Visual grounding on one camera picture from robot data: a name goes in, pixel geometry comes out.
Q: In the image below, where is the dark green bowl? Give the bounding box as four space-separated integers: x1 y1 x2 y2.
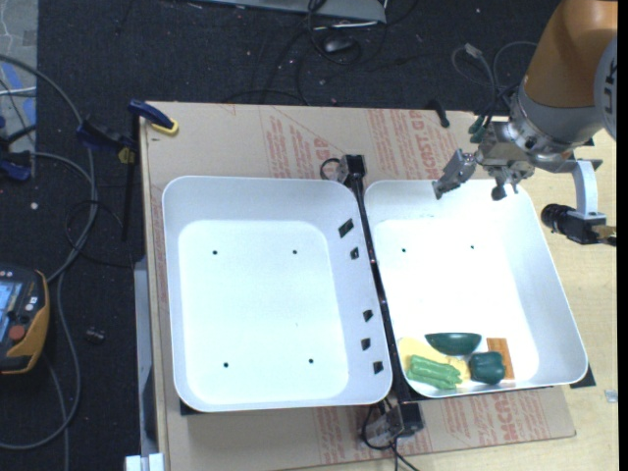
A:
424 332 484 356

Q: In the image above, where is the orange biscuit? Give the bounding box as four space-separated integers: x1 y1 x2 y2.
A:
486 337 517 381

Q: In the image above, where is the dark green pepper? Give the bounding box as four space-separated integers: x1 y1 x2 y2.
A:
467 351 507 387

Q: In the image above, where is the brown cardboard board red print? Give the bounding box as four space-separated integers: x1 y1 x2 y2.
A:
138 100 578 471

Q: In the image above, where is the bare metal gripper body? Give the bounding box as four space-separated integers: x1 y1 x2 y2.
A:
473 118 542 183

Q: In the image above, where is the black block with thin wires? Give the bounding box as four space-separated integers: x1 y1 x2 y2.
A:
364 400 425 445
337 153 367 184

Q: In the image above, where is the black cylinder on white bracket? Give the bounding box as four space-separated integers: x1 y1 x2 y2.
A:
541 157 609 246

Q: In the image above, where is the yellow cheese slice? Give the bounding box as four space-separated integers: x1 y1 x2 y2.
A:
396 337 473 383

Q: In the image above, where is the thin black rod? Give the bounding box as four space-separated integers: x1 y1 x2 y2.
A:
348 173 409 404

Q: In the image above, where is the light green asparagus bundle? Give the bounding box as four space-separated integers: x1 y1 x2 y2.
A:
406 354 464 392

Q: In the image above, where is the white plastic tray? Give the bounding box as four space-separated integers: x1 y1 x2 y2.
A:
363 178 590 400
161 175 394 414

